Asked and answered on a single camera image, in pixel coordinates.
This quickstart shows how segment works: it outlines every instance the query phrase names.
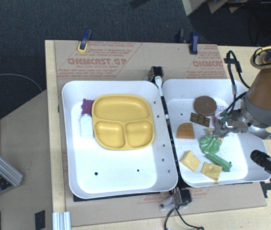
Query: blue clamp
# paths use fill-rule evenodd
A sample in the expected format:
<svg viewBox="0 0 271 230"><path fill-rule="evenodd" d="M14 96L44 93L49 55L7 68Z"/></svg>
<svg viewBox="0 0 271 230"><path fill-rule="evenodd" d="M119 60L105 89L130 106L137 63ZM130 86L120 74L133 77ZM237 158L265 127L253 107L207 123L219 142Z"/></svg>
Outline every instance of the blue clamp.
<svg viewBox="0 0 271 230"><path fill-rule="evenodd" d="M84 36L83 36L82 42L80 42L79 46L78 46L78 52L80 54L84 54L86 52L87 41L90 39L91 34L92 34L92 30L89 29L89 28L86 28L85 32L84 32Z"/></svg>
<svg viewBox="0 0 271 230"><path fill-rule="evenodd" d="M190 46L189 46L189 52L192 55L196 55L198 53L197 52L197 43L198 43L198 34L197 34L197 32L192 31L189 34L189 41L191 43Z"/></svg>

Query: green object on floor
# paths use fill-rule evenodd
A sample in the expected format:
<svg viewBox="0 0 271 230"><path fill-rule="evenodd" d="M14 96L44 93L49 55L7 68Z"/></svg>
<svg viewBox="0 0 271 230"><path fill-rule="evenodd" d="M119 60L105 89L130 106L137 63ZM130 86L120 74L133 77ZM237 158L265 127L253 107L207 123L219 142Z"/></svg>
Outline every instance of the green object on floor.
<svg viewBox="0 0 271 230"><path fill-rule="evenodd" d="M230 171L232 164L222 159L216 153L220 150L221 142L219 138L213 135L206 135L200 138L200 149L201 151L214 163L222 166L226 172Z"/></svg>

